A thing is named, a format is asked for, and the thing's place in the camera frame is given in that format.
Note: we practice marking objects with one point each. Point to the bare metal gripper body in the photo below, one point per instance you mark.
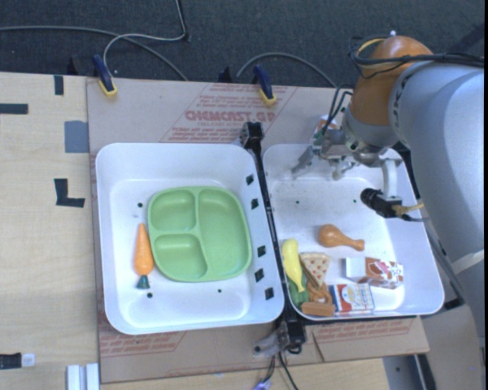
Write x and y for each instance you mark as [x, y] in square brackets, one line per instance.
[336, 144]

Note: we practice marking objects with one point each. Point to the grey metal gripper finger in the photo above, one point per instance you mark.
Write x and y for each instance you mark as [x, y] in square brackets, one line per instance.
[339, 169]
[305, 160]

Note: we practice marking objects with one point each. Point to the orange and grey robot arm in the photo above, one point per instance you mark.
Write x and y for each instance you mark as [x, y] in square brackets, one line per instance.
[443, 128]

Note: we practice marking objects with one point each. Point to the white and orange carton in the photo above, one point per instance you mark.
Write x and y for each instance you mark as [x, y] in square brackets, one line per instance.
[323, 123]

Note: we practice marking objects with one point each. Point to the white plastic tray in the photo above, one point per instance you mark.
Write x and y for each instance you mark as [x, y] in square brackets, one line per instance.
[333, 201]
[187, 303]

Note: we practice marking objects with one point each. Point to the thin black rod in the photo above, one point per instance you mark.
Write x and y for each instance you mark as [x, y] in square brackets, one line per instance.
[269, 213]

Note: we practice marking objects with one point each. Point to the brown chicken drumstick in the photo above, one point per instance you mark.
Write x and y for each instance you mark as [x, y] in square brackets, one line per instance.
[333, 237]

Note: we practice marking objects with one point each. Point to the pizza slice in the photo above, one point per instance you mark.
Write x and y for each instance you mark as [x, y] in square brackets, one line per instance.
[316, 265]

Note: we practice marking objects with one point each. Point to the yellow banana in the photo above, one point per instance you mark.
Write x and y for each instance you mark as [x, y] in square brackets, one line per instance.
[293, 260]

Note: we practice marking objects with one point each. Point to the brown and white carton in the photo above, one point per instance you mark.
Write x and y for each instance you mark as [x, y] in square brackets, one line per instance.
[374, 272]

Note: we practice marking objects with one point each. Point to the green divided plate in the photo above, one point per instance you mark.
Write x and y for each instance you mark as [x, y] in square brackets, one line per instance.
[223, 238]

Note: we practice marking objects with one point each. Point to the orange pretzel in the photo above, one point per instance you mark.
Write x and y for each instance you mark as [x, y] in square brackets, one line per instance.
[320, 293]

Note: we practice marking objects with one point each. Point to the white red and blue carton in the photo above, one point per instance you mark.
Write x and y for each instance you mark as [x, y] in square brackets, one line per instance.
[351, 297]

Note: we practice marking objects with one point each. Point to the green leafy vegetable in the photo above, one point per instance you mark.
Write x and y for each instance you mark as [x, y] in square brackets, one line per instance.
[297, 297]

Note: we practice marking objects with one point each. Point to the brown sausage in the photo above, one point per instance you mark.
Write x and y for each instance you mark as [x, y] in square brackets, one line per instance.
[318, 309]

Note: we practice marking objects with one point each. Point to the brown cardboard board red print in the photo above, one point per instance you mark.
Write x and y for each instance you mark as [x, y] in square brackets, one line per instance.
[146, 112]

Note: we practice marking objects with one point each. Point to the orange carrot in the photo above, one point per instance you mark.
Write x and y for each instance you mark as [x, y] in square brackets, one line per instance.
[143, 250]

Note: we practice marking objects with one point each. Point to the black cylinder on white bracket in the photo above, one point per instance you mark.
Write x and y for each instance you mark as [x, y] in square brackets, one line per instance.
[377, 202]

